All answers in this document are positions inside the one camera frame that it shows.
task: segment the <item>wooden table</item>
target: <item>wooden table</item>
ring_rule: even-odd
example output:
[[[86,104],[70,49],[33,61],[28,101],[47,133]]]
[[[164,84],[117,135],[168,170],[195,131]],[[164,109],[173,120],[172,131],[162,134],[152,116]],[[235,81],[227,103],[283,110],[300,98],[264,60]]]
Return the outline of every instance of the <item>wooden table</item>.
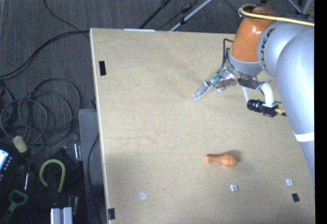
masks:
[[[287,117],[248,110],[239,85],[192,98],[234,35],[91,29],[90,37],[109,223],[315,222],[309,169]],[[235,167],[204,161],[227,151]]]

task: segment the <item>yellow cable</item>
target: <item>yellow cable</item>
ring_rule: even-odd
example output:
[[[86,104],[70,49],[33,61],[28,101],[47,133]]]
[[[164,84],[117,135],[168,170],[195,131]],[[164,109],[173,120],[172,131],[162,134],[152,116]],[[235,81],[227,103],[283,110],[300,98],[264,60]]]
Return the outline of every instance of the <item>yellow cable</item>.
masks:
[[[45,180],[43,178],[43,172],[44,172],[45,167],[50,163],[57,163],[61,166],[61,180],[60,180],[60,184],[59,184],[59,188],[58,188],[58,192],[60,193],[62,191],[63,182],[64,182],[65,176],[66,176],[66,167],[60,160],[51,159],[51,160],[47,160],[46,162],[44,162],[40,168],[39,178],[40,178],[41,183],[45,187],[47,187],[48,184],[45,182]]]
[[[257,14],[257,13],[250,13],[244,10],[245,7],[257,7],[257,5],[253,4],[245,4],[239,9],[239,13],[246,16],[246,17],[253,17],[253,18],[262,18],[262,19],[270,19],[270,20],[276,20],[276,21],[285,21],[285,22],[291,22],[295,24],[301,24],[301,25],[307,25],[314,27],[315,24],[312,22],[308,22],[305,20],[298,20],[298,19],[292,19],[292,18],[286,18],[286,17],[278,17],[273,15],[264,15],[264,14]]]

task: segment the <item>gray floor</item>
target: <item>gray floor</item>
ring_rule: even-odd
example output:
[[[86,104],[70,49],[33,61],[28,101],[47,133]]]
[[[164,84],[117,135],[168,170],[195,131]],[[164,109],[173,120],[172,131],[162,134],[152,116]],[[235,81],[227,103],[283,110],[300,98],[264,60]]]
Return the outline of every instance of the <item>gray floor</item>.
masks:
[[[139,28],[142,23],[160,6],[164,0],[46,0],[48,7],[61,19],[68,21],[79,30],[90,28]],[[147,29],[158,29],[175,16],[187,3],[195,0],[171,0],[155,18],[146,26]],[[194,9],[206,0],[199,0]],[[258,4],[260,0],[213,0],[189,21],[180,27],[180,32],[235,33],[241,19],[237,9],[243,4]],[[280,14],[294,14],[295,10],[287,0],[268,0],[265,5]],[[181,15],[161,28],[170,30]],[[0,37],[0,78],[11,91],[15,99],[21,99],[34,87],[50,78],[65,79],[73,83],[80,93],[80,105],[76,92],[65,81],[50,81],[42,85],[42,89],[52,90],[63,96],[73,110],[93,108],[94,83],[91,68],[89,39],[83,34],[60,37],[49,43],[50,39],[69,31],[76,31],[54,16],[46,9],[42,0],[6,0],[3,11],[2,33]],[[15,76],[4,77],[23,65],[37,50],[38,54],[22,72]],[[44,94],[42,103],[51,116],[51,126],[65,124],[72,114],[67,111],[67,104],[62,97],[55,94]],[[2,96],[3,106],[8,96]],[[39,107],[34,108],[32,115],[35,127],[43,127],[45,115]],[[32,147],[32,162],[36,168],[65,145],[71,149],[70,133],[78,133],[78,120],[73,120],[69,134],[67,131],[52,134],[53,139],[62,139],[49,148]],[[32,141],[38,131],[29,133]],[[10,137],[0,131],[0,140],[8,141]]]

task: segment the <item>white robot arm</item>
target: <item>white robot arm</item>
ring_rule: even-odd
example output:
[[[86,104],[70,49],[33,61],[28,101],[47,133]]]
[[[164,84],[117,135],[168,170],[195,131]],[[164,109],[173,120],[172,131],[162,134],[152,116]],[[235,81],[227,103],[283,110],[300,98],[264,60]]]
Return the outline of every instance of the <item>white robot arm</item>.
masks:
[[[278,103],[269,98],[267,83],[253,78],[263,70],[276,79],[285,114],[302,148],[315,188],[314,25],[278,20],[271,17],[275,16],[271,10],[254,5],[241,9],[259,17],[242,20],[220,69],[211,81],[203,82],[193,98],[197,101],[212,88],[219,93],[235,84],[260,88],[266,102],[249,100],[247,107],[274,117],[278,114]]]

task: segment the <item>yellow-green curved handle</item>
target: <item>yellow-green curved handle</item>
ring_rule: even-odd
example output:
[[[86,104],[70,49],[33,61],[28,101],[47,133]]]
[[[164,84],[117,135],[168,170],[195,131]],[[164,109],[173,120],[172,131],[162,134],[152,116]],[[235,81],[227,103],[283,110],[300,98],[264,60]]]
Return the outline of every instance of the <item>yellow-green curved handle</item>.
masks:
[[[65,176],[66,176],[66,167],[60,160],[51,159],[51,160],[47,160],[46,162],[44,162],[40,168],[39,178],[40,178],[41,183],[45,187],[47,187],[48,184],[45,182],[45,180],[43,178],[43,171],[44,171],[45,167],[50,163],[57,163],[61,166],[61,180],[60,180],[60,184],[59,184],[59,188],[58,188],[58,192],[60,193],[62,191],[63,182],[64,182]]]

